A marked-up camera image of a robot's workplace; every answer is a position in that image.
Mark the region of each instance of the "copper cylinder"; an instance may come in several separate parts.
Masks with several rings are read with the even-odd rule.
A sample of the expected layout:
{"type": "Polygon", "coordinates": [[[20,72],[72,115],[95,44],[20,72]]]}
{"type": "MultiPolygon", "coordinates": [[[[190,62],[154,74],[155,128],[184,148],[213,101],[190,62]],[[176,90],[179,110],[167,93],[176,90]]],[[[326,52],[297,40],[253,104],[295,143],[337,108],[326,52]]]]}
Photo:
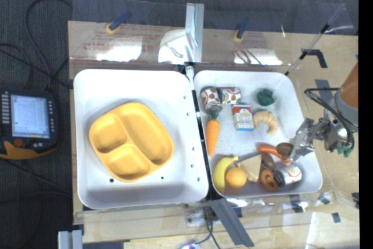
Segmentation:
{"type": "Polygon", "coordinates": [[[340,97],[349,106],[358,109],[358,62],[342,84],[340,97]]]}

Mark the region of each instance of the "screen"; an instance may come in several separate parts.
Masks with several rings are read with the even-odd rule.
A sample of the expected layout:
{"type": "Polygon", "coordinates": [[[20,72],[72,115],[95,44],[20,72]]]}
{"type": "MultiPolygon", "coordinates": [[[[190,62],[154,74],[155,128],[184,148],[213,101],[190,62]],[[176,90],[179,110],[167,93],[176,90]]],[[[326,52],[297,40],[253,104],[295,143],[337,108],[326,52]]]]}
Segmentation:
{"type": "Polygon", "coordinates": [[[49,138],[47,99],[12,94],[13,137],[49,138]]]}

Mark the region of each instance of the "wooden surface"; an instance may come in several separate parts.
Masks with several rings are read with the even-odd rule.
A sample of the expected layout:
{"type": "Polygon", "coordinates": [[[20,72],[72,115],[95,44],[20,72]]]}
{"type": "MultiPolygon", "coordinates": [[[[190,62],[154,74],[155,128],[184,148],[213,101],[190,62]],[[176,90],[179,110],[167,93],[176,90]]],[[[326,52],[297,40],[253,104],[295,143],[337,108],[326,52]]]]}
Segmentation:
{"type": "MultiPolygon", "coordinates": [[[[89,27],[81,22],[69,24],[70,49],[89,34],[89,27]]],[[[288,34],[284,40],[278,33],[263,33],[267,45],[286,43],[287,56],[293,61],[312,39],[309,34],[288,34]]],[[[358,37],[323,36],[315,48],[321,49],[328,68],[322,69],[315,56],[309,56],[289,74],[304,117],[318,120],[323,108],[304,97],[306,88],[316,87],[315,79],[328,80],[331,87],[339,87],[356,63],[358,37]]],[[[71,79],[77,69],[72,69],[71,79]]],[[[129,240],[124,248],[180,248],[192,240],[201,241],[207,236],[202,224],[188,224],[190,208],[179,206],[151,206],[146,208],[83,211],[76,190],[76,146],[73,91],[71,91],[71,131],[73,166],[73,208],[77,224],[84,224],[84,243],[129,240]]],[[[323,174],[323,186],[317,194],[300,195],[303,212],[295,213],[289,197],[258,198],[248,201],[242,209],[241,222],[256,248],[359,248],[359,210],[351,197],[359,192],[358,134],[356,146],[349,158],[328,153],[321,142],[315,142],[316,156],[323,174]],[[318,200],[319,196],[328,204],[318,200]]],[[[221,248],[235,247],[221,223],[214,223],[214,236],[221,248]]],[[[212,239],[201,244],[202,248],[216,248],[212,239]]]]}

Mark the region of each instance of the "white tray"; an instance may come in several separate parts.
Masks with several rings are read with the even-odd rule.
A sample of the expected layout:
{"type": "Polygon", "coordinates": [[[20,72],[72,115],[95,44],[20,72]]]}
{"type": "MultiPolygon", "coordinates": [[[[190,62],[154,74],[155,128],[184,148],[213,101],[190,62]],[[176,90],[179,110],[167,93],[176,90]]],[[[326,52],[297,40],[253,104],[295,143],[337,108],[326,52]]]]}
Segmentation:
{"type": "MultiPolygon", "coordinates": [[[[215,154],[209,158],[210,170],[213,171],[217,161],[223,156],[241,156],[256,153],[261,143],[276,146],[280,142],[289,142],[302,124],[304,118],[290,79],[275,72],[233,72],[233,71],[201,71],[194,80],[195,89],[200,107],[203,129],[210,120],[210,115],[203,109],[200,92],[206,87],[238,87],[241,91],[242,104],[249,104],[252,112],[258,110],[271,111],[279,121],[279,130],[274,135],[266,133],[268,126],[260,124],[253,131],[236,131],[231,112],[232,105],[224,105],[219,112],[220,133],[215,154]],[[275,102],[269,106],[261,106],[256,94],[262,89],[273,91],[275,102]]],[[[226,187],[224,197],[249,198],[267,195],[312,193],[321,188],[322,174],[315,153],[300,157],[296,164],[302,170],[302,180],[285,187],[277,192],[267,191],[261,183],[246,183],[243,188],[233,189],[226,187]]]]}
{"type": "Polygon", "coordinates": [[[191,88],[172,71],[88,69],[74,80],[78,195],[92,209],[198,202],[209,189],[191,88]],[[147,105],[171,135],[175,151],[162,168],[138,181],[114,179],[95,154],[92,123],[128,102],[147,105]]]}

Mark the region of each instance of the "banana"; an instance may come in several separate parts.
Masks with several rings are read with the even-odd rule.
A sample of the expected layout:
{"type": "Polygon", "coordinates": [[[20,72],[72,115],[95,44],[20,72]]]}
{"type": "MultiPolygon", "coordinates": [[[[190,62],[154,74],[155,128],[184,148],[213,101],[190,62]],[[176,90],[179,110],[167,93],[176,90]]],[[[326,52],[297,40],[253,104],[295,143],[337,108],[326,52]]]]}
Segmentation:
{"type": "Polygon", "coordinates": [[[223,193],[226,188],[226,171],[232,162],[237,161],[238,156],[234,157],[223,157],[217,163],[212,172],[212,181],[215,189],[218,192],[223,193]]]}

